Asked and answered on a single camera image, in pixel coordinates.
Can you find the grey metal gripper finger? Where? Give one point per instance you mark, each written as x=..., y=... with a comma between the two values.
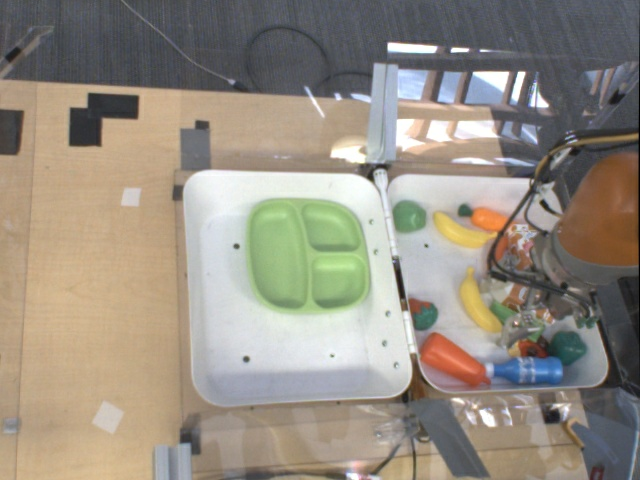
x=533, y=320
x=514, y=334

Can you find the blue bottle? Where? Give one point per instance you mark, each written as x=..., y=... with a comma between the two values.
x=530, y=370

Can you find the orange and white packet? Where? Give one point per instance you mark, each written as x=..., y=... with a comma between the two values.
x=517, y=243

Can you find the white plastic tray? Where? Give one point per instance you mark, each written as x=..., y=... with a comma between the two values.
x=300, y=358
x=440, y=278

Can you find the red and green strawberry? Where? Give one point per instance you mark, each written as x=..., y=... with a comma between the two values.
x=424, y=315

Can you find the green toy vegetable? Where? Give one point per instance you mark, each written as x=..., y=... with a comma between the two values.
x=501, y=311

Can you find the yellow banana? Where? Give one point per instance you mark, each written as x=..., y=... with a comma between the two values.
x=477, y=303
x=460, y=231

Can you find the red and yellow toy food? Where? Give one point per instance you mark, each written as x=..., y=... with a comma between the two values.
x=530, y=349

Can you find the green divided plate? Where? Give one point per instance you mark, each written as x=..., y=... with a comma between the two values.
x=280, y=258

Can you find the orange carrot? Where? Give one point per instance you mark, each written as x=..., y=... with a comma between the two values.
x=487, y=218

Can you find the dark green toy pepper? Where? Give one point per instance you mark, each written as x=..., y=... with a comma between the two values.
x=567, y=348

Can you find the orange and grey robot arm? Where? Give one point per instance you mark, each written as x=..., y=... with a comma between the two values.
x=605, y=218

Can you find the light green toy pepper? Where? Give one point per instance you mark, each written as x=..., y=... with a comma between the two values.
x=409, y=216

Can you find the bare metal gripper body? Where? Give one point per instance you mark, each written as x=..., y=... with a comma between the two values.
x=552, y=288

